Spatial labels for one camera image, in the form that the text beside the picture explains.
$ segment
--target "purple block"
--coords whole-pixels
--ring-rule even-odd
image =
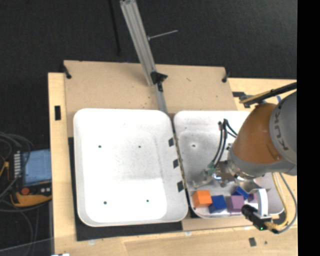
[[[250,194],[248,197],[248,202],[249,203],[257,203],[258,202],[258,197],[256,193]]]
[[[232,196],[243,196],[244,200],[248,199],[249,194],[240,186],[232,193]]]
[[[227,203],[226,203],[225,197],[222,194],[211,196],[211,198],[212,198],[212,204],[208,206],[209,212],[211,214],[219,213],[227,209]]]
[[[232,195],[225,198],[228,212],[241,213],[241,208],[245,204],[243,195]]]

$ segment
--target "multimeter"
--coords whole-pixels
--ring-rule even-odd
[[[8,180],[16,179],[10,195],[16,207],[35,206],[52,199],[50,149],[17,150],[9,160]]]

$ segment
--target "orange block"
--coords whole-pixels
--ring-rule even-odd
[[[195,208],[208,207],[212,204],[212,198],[209,190],[198,190],[192,195]]]

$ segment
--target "toy block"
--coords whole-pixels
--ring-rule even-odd
[[[195,208],[204,208],[212,204],[212,198],[209,190],[197,190],[192,195]]]
[[[227,203],[225,197],[221,195],[211,196],[212,204],[208,206],[209,212],[212,213],[220,213],[223,210],[227,209]]]
[[[249,203],[258,203],[257,193],[249,194],[248,202]]]
[[[225,198],[229,213],[240,213],[242,206],[245,204],[243,195],[232,195]]]
[[[232,193],[232,196],[243,196],[244,200],[248,199],[249,194],[240,186]]]

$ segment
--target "wooden table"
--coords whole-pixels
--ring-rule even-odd
[[[77,76],[76,70],[82,66],[92,67],[88,69],[88,73],[94,73],[96,77],[95,83],[99,84],[99,72],[97,78],[96,67],[112,67],[113,69],[124,68],[124,73],[121,70],[117,73],[115,80],[123,81],[117,86],[128,86],[127,81],[131,81],[132,75],[136,77],[135,85],[147,86],[144,83],[142,68],[138,67],[139,64],[124,63],[119,65],[118,63],[97,63],[97,62],[83,62],[78,61],[65,61],[71,75]],[[131,73],[126,73],[126,70],[133,70]],[[179,110],[186,109],[186,105],[181,102],[189,102],[194,110],[221,110],[219,105],[208,105],[210,98],[208,98],[208,91],[206,86],[201,84],[211,83],[207,80],[207,77],[212,73],[217,72],[215,76],[223,76],[225,72],[224,68],[215,67],[191,67],[191,66],[176,66],[176,65],[157,65],[158,72],[163,71],[164,74],[172,72],[174,74],[190,74],[187,82],[198,79],[198,85],[185,85],[186,78],[182,80],[174,78],[174,83],[169,78],[164,82],[165,99],[170,111],[170,114],[174,114]],[[87,83],[86,79],[80,79],[78,77],[78,83]],[[76,238],[76,226],[75,216],[73,208],[73,195],[72,195],[72,182],[71,182],[71,170],[70,170],[70,158],[69,158],[69,146],[68,146],[68,128],[67,123],[70,122],[70,114],[67,111],[66,98],[70,95],[66,95],[68,87],[66,85],[64,73],[49,73],[48,74],[48,93],[49,93],[49,116],[50,116],[50,148],[52,159],[52,193],[53,193],[53,232],[54,232],[54,252],[56,254],[69,253],[71,256],[176,256],[176,255],[298,255],[298,221],[296,220],[293,226],[284,233],[273,234],[270,231],[259,231],[252,226],[252,223],[246,220],[243,216],[239,217],[222,217],[214,219],[194,219],[189,215],[182,221],[182,231],[150,234],[150,235],[138,235],[138,236],[122,236],[112,237],[96,240],[77,241]],[[251,108],[244,108],[239,104],[239,99],[232,96],[232,92],[244,92],[247,95],[255,95],[261,92],[265,92],[271,89],[276,89],[287,84],[293,83],[295,80],[288,79],[248,79],[248,78],[229,78],[225,84],[226,88],[221,89],[223,92],[219,94],[220,102],[230,102],[232,98],[232,104],[230,106],[224,106],[224,110],[245,110],[251,111]],[[114,83],[108,83],[106,87],[116,86]],[[150,88],[146,88],[146,95],[152,94]],[[181,101],[177,103],[175,95],[181,96],[181,98],[187,99],[187,101]],[[280,97],[285,97],[289,93],[284,93]],[[139,97],[132,97],[131,102],[141,100]],[[268,102],[277,103],[275,97],[268,99]],[[126,103],[117,101],[115,103],[116,108],[126,108]],[[61,111],[61,119],[56,120],[55,107],[59,106]],[[150,102],[141,104],[141,102],[134,102],[130,105],[132,108],[146,108],[156,109],[156,102],[150,100]],[[286,181],[290,185],[295,197],[297,198],[297,177],[284,175]],[[294,215],[294,204],[289,192],[283,185],[283,193],[288,206],[288,218],[292,220]],[[254,238],[256,246],[251,246],[249,239]]]

